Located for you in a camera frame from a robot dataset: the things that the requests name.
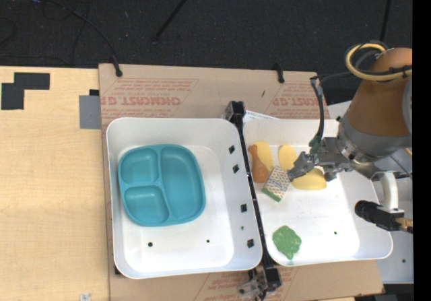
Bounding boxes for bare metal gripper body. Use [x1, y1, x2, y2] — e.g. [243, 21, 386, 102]
[314, 137, 380, 180]

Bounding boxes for yellow toy food piece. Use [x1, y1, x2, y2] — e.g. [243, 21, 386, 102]
[252, 140, 274, 172]
[277, 143, 299, 171]
[291, 167, 327, 191]

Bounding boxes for small white and green carton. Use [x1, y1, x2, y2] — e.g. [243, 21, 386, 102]
[261, 165, 291, 203]

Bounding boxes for orange toy chicken drumstick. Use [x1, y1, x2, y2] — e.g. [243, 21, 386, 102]
[248, 143, 270, 184]

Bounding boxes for white plastic tray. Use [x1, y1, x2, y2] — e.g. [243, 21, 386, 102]
[106, 116, 263, 279]
[242, 118, 394, 267]

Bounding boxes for thin black rod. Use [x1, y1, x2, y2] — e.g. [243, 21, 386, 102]
[234, 114, 275, 277]

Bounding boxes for green toy lettuce leaf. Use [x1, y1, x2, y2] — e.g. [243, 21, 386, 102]
[271, 225, 302, 261]

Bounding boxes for brown cardboard board, red print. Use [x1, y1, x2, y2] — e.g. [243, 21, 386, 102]
[98, 63, 386, 301]

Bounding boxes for teal divided plate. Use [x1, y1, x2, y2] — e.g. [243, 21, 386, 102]
[117, 143, 207, 227]

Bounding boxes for black cylinder on white bracket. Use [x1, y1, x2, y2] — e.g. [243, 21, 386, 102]
[354, 170, 406, 232]

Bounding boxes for black block with thin wires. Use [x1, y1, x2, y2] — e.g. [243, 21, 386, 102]
[224, 100, 246, 122]
[262, 267, 283, 292]

